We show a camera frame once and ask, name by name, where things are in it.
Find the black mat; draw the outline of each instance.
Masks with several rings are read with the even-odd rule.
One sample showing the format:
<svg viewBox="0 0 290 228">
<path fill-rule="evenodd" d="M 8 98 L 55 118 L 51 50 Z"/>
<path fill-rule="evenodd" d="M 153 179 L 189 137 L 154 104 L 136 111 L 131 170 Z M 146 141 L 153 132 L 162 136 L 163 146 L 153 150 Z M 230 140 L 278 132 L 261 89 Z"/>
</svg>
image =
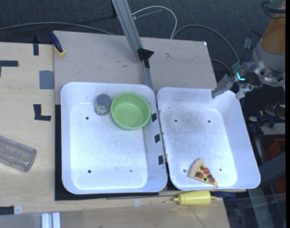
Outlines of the black mat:
<svg viewBox="0 0 290 228">
<path fill-rule="evenodd" d="M 101 198 L 157 196 L 158 192 L 142 193 L 108 193 L 108 194 L 73 194 L 67 191 L 61 178 L 61 107 L 55 105 L 55 201 L 87 200 Z"/>
</svg>

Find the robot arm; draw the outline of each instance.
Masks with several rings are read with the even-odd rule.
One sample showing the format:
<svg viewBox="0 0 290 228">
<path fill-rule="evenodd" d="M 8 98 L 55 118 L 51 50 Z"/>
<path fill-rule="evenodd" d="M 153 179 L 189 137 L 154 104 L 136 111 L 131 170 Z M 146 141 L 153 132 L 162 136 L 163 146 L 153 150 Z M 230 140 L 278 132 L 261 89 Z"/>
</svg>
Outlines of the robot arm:
<svg viewBox="0 0 290 228">
<path fill-rule="evenodd" d="M 241 99 L 247 92 L 259 88 L 262 84 L 278 87 L 285 85 L 285 31 L 286 31 L 286 1 L 279 9 L 271 9 L 269 3 L 274 0 L 263 0 L 262 6 L 274 15 L 257 46 L 252 52 L 250 62 L 238 62 L 234 69 L 234 76 L 224 76 L 217 87 L 212 90 L 212 97 L 228 90 L 230 81 L 239 86 L 237 99 Z"/>
</svg>

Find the green light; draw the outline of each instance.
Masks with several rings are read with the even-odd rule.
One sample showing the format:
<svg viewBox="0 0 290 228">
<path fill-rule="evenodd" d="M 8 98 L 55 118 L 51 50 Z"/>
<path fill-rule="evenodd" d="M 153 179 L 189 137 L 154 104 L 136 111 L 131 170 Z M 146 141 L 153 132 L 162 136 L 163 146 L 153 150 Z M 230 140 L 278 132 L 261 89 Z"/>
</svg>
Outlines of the green light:
<svg viewBox="0 0 290 228">
<path fill-rule="evenodd" d="M 237 77 L 238 77 L 239 80 L 242 80 L 242 81 L 245 80 L 245 78 L 240 78 L 240 75 L 239 75 L 238 72 L 237 72 Z"/>
</svg>

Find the metal can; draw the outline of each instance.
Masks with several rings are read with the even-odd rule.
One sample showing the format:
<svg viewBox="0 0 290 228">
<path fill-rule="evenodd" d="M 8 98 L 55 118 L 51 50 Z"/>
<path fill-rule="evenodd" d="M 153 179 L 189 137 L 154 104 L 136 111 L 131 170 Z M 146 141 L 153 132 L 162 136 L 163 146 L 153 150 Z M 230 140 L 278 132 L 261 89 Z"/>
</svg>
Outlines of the metal can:
<svg viewBox="0 0 290 228">
<path fill-rule="evenodd" d="M 109 112 L 111 98 L 109 95 L 100 94 L 96 97 L 94 111 L 100 116 L 104 116 Z"/>
</svg>

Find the green bowl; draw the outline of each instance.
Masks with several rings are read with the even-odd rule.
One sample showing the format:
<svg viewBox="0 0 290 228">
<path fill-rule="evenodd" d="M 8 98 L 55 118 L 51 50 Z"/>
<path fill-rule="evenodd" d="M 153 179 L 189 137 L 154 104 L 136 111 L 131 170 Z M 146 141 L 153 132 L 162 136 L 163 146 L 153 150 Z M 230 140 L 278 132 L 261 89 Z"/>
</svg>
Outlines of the green bowl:
<svg viewBox="0 0 290 228">
<path fill-rule="evenodd" d="M 135 93 L 122 93 L 113 99 L 111 115 L 120 128 L 134 130 L 148 123 L 151 112 L 148 102 L 142 96 Z"/>
</svg>

